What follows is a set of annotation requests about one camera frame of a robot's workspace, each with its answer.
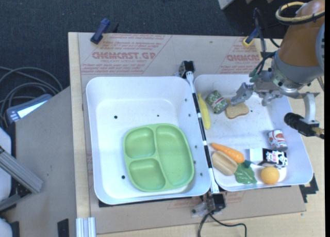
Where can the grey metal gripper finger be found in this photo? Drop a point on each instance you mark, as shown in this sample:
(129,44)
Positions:
(242,94)
(267,99)

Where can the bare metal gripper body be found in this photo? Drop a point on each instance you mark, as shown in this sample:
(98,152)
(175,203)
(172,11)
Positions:
(268,83)

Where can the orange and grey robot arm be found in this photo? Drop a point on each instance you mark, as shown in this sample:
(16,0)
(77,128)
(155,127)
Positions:
(296,47)

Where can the tan bread slice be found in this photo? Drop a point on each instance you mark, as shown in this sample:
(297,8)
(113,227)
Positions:
(236,112)

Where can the green can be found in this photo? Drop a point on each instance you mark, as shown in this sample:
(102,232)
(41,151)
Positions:
(216,101)

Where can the white plastic tray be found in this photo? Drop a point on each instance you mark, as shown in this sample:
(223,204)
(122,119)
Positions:
(239,130)
(108,96)

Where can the yellow banana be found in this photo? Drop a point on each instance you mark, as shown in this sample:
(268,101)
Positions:
(205,113)

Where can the red and white can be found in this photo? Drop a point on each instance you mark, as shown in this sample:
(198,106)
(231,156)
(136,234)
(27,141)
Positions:
(278,140)

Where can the thin black and white rod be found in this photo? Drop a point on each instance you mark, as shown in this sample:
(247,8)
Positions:
(199,117)

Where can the black and white cow carton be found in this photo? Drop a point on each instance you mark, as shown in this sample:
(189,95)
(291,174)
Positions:
(276,157)

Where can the orange carrot with green leaf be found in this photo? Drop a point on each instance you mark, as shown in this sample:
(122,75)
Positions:
(229,152)

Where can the sausage in tan bun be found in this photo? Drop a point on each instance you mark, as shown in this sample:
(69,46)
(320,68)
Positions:
(223,163)

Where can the orange fruit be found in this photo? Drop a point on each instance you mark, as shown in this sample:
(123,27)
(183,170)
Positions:
(270,175)

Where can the green divided plate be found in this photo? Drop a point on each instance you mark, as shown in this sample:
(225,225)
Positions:
(170,150)

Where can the brown cardboard board red print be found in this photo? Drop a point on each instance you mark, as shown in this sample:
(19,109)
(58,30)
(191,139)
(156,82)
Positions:
(123,57)

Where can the black cylinder on white bracket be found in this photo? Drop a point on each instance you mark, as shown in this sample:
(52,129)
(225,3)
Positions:
(299,123)

